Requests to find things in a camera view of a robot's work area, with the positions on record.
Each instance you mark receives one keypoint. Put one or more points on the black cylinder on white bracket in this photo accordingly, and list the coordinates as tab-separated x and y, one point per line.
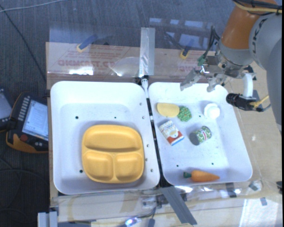
245	96

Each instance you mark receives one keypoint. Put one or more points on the yellow divided plate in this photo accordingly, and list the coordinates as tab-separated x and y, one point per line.
113	153

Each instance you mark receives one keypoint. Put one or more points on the white plastic tray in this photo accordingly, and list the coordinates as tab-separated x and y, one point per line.
104	136
198	136

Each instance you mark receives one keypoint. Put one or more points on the yellow taco shell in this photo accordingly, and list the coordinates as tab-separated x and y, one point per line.
166	109

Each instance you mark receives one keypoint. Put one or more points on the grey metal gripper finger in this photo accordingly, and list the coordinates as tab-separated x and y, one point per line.
189	80
213	83

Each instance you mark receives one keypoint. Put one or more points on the white round lid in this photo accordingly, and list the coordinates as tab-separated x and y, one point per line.
211	110

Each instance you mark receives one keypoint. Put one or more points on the orange carrot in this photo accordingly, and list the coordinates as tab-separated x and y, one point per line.
202	176

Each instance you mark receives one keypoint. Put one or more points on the green peas can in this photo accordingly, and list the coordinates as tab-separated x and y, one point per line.
200	135

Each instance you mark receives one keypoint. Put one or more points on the brown cardboard board red print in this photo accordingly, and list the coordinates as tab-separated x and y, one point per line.
97	63

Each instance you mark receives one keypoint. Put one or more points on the green peas patch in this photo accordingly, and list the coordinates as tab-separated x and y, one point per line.
184	114

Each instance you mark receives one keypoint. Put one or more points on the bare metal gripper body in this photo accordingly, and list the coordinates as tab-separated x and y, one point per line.
217	68

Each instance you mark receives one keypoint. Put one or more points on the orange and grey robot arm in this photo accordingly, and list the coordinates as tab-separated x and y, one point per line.
253	32

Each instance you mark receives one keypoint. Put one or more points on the white and red carton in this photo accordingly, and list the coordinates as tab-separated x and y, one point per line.
171	132

